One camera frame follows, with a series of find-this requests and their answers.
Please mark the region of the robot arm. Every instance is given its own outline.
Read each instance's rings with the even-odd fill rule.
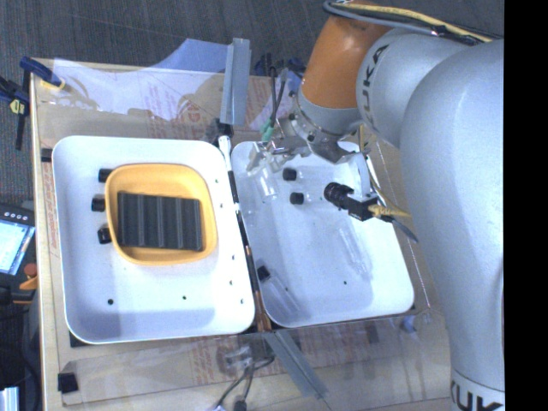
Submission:
[[[337,142],[362,123],[400,148],[449,333],[453,409],[502,410],[503,41],[417,31],[332,16],[266,149],[343,163]]]

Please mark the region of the yellow plastic object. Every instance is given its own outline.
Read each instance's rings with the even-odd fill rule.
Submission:
[[[118,244],[118,192],[200,200],[204,249],[202,251]],[[175,265],[208,256],[217,245],[217,225],[207,184],[194,169],[182,164],[126,164],[114,169],[105,184],[105,204],[110,236],[117,252],[138,265]]]

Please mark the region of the dark floor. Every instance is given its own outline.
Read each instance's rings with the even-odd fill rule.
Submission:
[[[306,61],[327,18],[323,1],[0,0],[0,75],[21,82],[23,56],[149,66],[187,38],[250,39],[253,63],[267,51]],[[504,0],[371,1],[504,34]],[[33,197],[29,133],[16,151],[16,122],[0,105],[0,202],[12,205]],[[21,347],[19,311],[0,307],[0,343]],[[0,364],[0,388],[21,380],[21,359],[0,354]]]

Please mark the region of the orange object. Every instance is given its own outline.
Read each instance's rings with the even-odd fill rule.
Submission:
[[[202,251],[149,247],[122,247],[118,230],[118,192],[190,198],[200,201],[204,249]],[[217,245],[217,225],[206,181],[182,164],[126,164],[114,169],[105,184],[105,204],[110,237],[117,252],[138,265],[175,265],[209,255]]]
[[[350,3],[372,4],[364,0]],[[377,24],[330,16],[302,78],[305,97],[325,108],[355,108],[360,65],[373,43],[389,30]]]

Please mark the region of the white tray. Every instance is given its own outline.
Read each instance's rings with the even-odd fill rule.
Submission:
[[[91,211],[104,193],[98,170],[123,164],[185,164],[210,191],[218,244],[183,265],[136,265],[97,231],[106,214]],[[244,331],[254,304],[223,155],[201,141],[73,136],[53,151],[65,315],[86,343],[202,337]]]
[[[281,170],[248,176],[252,147],[236,146],[232,164],[255,267],[271,273],[260,283],[269,316],[299,327],[407,311],[414,291],[392,225],[360,222],[321,199],[329,182],[357,189],[356,168],[297,156],[285,164],[303,172],[295,182],[284,181]],[[292,205],[292,192],[309,193],[312,202]]]

